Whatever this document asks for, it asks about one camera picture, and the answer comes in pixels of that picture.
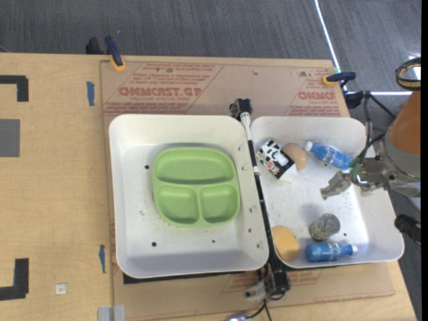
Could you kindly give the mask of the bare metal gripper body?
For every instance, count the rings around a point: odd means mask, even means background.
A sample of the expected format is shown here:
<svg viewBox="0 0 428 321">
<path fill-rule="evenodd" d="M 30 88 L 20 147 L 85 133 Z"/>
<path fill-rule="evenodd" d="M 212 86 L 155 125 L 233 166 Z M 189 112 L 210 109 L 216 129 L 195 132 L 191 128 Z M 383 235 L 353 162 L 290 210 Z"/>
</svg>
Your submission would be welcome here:
<svg viewBox="0 0 428 321">
<path fill-rule="evenodd" d="M 351 182 L 360 189 L 369 193 L 377 189 L 389 190 L 390 183 L 388 176 L 379 168 L 380 160 L 374 158 L 360 158 L 357 156 L 350 163 Z"/>
</svg>

